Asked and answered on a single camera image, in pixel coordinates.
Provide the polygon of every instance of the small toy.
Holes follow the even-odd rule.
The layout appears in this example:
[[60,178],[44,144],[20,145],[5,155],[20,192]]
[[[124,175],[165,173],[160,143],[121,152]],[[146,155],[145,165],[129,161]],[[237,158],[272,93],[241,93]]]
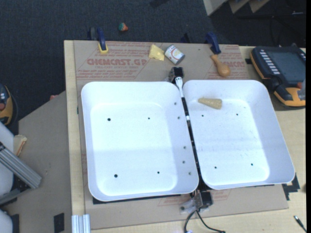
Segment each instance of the small toy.
[[124,22],[119,25],[119,31],[128,31],[128,27],[125,25]]

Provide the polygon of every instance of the electronic device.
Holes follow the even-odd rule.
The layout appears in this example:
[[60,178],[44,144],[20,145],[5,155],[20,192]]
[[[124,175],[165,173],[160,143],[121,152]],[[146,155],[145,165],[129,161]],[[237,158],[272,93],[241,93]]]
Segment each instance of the electronic device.
[[8,88],[0,84],[0,122],[10,124],[13,117],[13,100]]
[[252,63],[269,92],[290,107],[306,106],[306,54],[298,47],[255,47]]

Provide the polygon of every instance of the white tray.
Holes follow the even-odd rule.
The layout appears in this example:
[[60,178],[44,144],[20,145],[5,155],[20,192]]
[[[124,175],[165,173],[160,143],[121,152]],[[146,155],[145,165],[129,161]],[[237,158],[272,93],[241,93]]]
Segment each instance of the white tray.
[[[269,93],[257,81],[183,87],[203,181],[213,189],[288,183],[294,167]],[[101,201],[191,193],[199,178],[180,93],[168,82],[82,89],[88,186]],[[221,109],[198,102],[221,99]]]
[[[204,182],[213,189],[288,183],[294,166],[266,87],[253,80],[188,81],[184,95]],[[220,110],[198,102],[221,99]]]
[[124,200],[197,188],[196,163],[175,85],[91,82],[81,97],[93,197]]

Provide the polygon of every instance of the cardboard sheet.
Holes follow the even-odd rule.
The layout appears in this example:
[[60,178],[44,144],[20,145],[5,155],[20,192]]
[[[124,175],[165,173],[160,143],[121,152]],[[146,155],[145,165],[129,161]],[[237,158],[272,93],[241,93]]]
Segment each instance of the cardboard sheet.
[[[107,42],[109,52],[103,55],[100,54],[96,41],[74,41],[85,206],[86,213],[90,214],[92,229],[184,220],[187,217],[187,214],[180,212],[179,207],[190,199],[189,195],[94,204],[88,189],[81,89],[91,81],[165,80],[171,68],[176,65],[168,58],[164,61],[149,58],[152,44],[163,50],[171,45],[151,42]],[[216,66],[210,58],[213,54],[210,44],[174,45],[186,56],[178,65],[183,67],[184,82],[204,79],[249,79],[238,45],[220,45],[222,53],[218,58],[231,68],[231,74],[226,78],[217,73]],[[214,205],[202,212],[203,217],[288,208],[282,185],[211,192]]]

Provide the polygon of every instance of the wooden table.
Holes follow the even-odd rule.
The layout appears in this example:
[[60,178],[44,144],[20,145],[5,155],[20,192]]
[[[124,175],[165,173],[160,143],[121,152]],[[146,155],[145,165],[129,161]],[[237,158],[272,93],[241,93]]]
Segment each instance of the wooden table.
[[[252,47],[240,47],[242,56],[249,58]],[[79,120],[77,115],[77,89],[75,79],[75,56],[74,41],[64,42],[65,70],[66,70],[66,94],[68,112],[68,134],[69,134],[69,159],[70,159],[70,184],[71,204],[73,215],[85,214],[84,189],[82,179],[82,162],[80,152]],[[251,79],[257,79],[252,65],[247,65]],[[207,218],[209,226],[225,230],[230,233],[241,232],[303,232],[294,215],[297,215],[305,227],[307,226],[306,210],[306,130],[305,109],[283,110],[279,102],[272,97],[276,116],[283,132],[287,147],[291,154],[297,178],[301,189],[297,193],[290,194],[288,201],[289,209],[251,213],[234,216],[219,216]],[[142,233],[142,232],[183,232],[183,221],[173,221],[156,224],[137,225],[120,228],[92,230],[94,233]],[[190,220],[188,229],[195,233],[209,232],[198,219]]]

